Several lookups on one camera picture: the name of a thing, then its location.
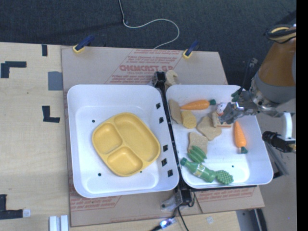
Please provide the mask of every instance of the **toy carrot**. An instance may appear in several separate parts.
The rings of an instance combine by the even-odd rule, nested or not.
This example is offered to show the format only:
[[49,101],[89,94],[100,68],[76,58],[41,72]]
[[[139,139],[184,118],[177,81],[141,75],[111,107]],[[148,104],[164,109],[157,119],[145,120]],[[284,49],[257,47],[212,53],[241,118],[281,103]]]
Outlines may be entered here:
[[247,153],[248,151],[245,148],[247,141],[238,121],[234,122],[234,139],[236,146],[241,149],[241,154]]
[[215,105],[215,104],[216,104],[215,99],[212,99],[210,101],[202,99],[202,100],[197,100],[197,101],[187,103],[181,106],[181,109],[182,110],[204,110],[204,109],[207,109],[210,105]]

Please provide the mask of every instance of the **light wood surface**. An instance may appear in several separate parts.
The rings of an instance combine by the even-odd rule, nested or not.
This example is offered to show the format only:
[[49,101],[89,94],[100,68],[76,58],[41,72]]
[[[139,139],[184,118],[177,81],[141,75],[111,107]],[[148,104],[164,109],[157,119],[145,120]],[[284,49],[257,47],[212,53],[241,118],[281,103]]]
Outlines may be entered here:
[[[0,194],[7,209],[30,209],[31,217],[0,220],[0,230],[48,230],[50,216],[69,215],[62,91],[48,90],[48,72],[62,71],[60,46],[0,43],[0,63],[26,61],[0,78]],[[60,123],[43,122],[42,106]],[[189,230],[239,231],[236,212],[184,216]],[[161,219],[70,228],[72,231],[151,230]],[[185,230],[177,223],[168,230]]]

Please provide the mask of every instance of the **toy bottle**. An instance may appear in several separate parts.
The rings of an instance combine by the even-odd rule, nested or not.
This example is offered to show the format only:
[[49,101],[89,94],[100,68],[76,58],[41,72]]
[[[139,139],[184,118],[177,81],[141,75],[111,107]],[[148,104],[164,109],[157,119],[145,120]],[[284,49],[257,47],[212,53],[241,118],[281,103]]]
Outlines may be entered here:
[[193,175],[202,178],[206,182],[213,182],[216,177],[215,171],[208,169],[203,164],[189,162],[185,157],[182,158],[180,164],[187,167]]

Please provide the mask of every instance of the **yellow plate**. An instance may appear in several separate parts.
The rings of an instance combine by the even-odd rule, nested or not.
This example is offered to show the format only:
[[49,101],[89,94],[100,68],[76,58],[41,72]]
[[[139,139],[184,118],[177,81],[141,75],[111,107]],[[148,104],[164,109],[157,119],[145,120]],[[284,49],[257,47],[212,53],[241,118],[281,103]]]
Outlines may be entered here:
[[119,176],[142,171],[160,154],[160,143],[139,117],[120,113],[101,123],[92,134],[93,146]]

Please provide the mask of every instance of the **toy bread slice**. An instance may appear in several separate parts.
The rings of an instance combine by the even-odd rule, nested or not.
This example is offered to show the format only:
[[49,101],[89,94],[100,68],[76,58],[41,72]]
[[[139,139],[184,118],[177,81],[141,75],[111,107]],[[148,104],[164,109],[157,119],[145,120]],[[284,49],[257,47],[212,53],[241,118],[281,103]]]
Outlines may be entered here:
[[170,114],[173,120],[175,120],[178,124],[182,124],[182,116],[181,116],[181,109],[179,104],[174,101],[173,99],[169,100],[169,108]]
[[208,139],[206,136],[200,135],[195,132],[189,133],[189,145],[188,145],[188,152],[193,148],[193,145],[198,146],[205,154],[207,154],[207,143]]
[[221,123],[216,111],[212,112],[212,120],[213,120],[213,125],[216,128],[231,128],[232,127],[232,124],[228,124],[226,122]]
[[221,128],[214,127],[212,119],[208,116],[202,118],[197,126],[197,130],[204,134],[209,141],[212,141],[215,137],[221,134]]
[[181,112],[183,126],[192,129],[197,126],[197,118],[193,115],[190,110],[184,110]]

